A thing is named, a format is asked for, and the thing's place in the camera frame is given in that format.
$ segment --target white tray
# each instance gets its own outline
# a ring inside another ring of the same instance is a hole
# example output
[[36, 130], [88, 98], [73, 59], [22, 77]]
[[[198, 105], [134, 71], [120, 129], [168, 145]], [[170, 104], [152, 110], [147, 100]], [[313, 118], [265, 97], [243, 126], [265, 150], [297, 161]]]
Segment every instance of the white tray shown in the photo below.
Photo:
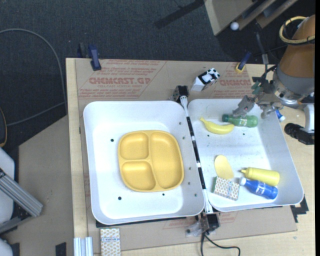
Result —
[[[83, 112], [92, 213], [105, 225], [195, 216], [205, 204], [185, 112], [173, 101], [96, 101]], [[118, 142], [129, 132], [161, 130], [177, 140], [184, 179], [177, 188], [138, 192], [125, 186]]]
[[[255, 105], [248, 115], [259, 118], [257, 127], [236, 126], [231, 133], [224, 135], [208, 132], [199, 120], [203, 117], [217, 124], [226, 124], [222, 122], [222, 115], [232, 114], [240, 101], [241, 99], [195, 99], [188, 105], [210, 204], [218, 211], [229, 212], [300, 203], [304, 196], [303, 188], [275, 112], [268, 118], [261, 119], [262, 110]], [[270, 200], [253, 194], [243, 186], [240, 186], [236, 201], [213, 194], [213, 177], [217, 175], [214, 160], [218, 155], [224, 155], [228, 159], [234, 173], [233, 181], [237, 183], [239, 177], [244, 176], [241, 169], [255, 167], [278, 171], [280, 181], [276, 199]]]

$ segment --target dark background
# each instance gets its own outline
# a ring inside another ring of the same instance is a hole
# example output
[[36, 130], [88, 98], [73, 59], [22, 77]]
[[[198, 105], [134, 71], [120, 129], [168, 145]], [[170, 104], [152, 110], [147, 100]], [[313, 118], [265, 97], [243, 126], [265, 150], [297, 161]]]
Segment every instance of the dark background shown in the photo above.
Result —
[[[81, 42], [95, 44], [101, 59], [239, 62], [250, 51], [248, 63], [262, 63], [255, 21], [241, 31], [227, 27], [214, 36], [206, 7], [201, 5], [159, 26], [163, 18], [193, 2], [0, 0], [0, 108], [8, 124], [3, 149], [10, 152], [66, 115], [65, 59], [78, 57]], [[315, 0], [297, 1], [262, 30], [264, 47], [283, 46], [278, 36], [283, 22], [315, 11]], [[36, 33], [50, 46], [35, 34], [9, 29]], [[277, 64], [284, 50], [272, 51], [269, 62]]]

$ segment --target banana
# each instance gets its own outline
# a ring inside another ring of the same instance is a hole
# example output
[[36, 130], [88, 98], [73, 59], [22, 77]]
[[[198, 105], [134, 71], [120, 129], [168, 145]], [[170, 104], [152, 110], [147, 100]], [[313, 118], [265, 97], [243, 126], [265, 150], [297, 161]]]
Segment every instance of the banana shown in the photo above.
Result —
[[205, 128], [213, 134], [228, 134], [231, 133], [235, 128], [235, 125], [232, 123], [220, 125], [211, 121], [207, 121], [203, 117], [200, 118], [200, 121], [202, 121], [204, 123]]

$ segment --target table surface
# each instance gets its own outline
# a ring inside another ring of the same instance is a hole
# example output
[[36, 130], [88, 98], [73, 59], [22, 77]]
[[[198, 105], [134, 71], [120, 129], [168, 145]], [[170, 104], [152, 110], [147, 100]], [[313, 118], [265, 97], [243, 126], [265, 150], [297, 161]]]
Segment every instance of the table surface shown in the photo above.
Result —
[[[176, 65], [191, 61], [176, 61]], [[260, 77], [264, 66], [247, 64], [250, 77]], [[84, 169], [82, 160], [81, 135], [79, 133], [79, 103], [77, 88], [76, 59], [66, 59], [67, 98], [69, 118], [70, 164], [72, 182], [73, 227], [75, 238], [88, 236], [87, 211], [85, 202]], [[287, 123], [305, 125], [303, 111], [284, 108], [281, 113], [286, 117], [281, 123], [282, 130]], [[215, 241], [221, 246], [238, 246], [242, 255], [315, 255], [315, 148], [314, 145], [304, 145], [296, 139], [284, 134], [294, 165], [304, 189], [308, 211], [298, 215], [297, 231], [276, 233], [242, 238]], [[205, 255], [237, 255], [235, 249], [225, 250], [213, 246], [209, 242], [203, 245]], [[187, 243], [171, 246], [161, 246], [145, 249], [126, 250], [122, 255], [157, 256], [157, 255], [200, 255], [200, 243]]]

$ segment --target mustard bottle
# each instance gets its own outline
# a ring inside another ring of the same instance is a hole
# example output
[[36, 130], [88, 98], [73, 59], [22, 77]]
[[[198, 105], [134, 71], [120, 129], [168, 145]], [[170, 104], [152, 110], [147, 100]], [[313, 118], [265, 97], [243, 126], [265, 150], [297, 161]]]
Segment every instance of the mustard bottle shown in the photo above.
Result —
[[242, 169], [241, 172], [244, 173], [247, 179], [260, 181], [273, 187], [278, 185], [280, 180], [280, 174], [275, 170], [249, 167], [247, 169]]

